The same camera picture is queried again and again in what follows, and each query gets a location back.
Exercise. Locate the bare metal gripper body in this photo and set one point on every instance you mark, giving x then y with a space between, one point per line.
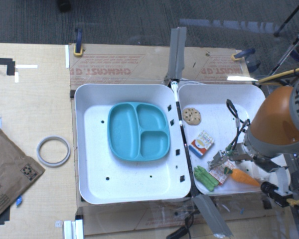
241 155

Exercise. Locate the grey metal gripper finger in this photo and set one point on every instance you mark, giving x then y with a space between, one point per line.
215 161
226 161

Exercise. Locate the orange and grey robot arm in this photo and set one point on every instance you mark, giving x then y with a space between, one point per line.
274 118

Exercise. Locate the red and white packet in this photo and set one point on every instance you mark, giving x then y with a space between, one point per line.
220 174

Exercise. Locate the green asparagus bunch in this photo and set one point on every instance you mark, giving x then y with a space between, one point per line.
206 178

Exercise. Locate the orange carrot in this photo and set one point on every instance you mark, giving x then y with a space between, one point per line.
243 177

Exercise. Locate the white red blue carton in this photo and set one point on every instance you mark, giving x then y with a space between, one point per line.
201 144

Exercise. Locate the brown chocolate chip biscuit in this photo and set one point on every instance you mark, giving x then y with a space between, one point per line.
192 116

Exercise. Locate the white plastic tray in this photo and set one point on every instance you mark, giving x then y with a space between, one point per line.
214 98
129 183

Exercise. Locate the blue divided plate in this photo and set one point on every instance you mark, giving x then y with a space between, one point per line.
139 131

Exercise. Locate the brown cardboard board red print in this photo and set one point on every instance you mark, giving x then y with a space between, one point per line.
129 68

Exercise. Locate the white tape roll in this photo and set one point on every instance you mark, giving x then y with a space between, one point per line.
40 155

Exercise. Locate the brown paper envelope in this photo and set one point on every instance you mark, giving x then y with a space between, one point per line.
7 165

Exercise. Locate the black cylinder on white bracket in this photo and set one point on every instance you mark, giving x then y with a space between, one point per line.
281 183

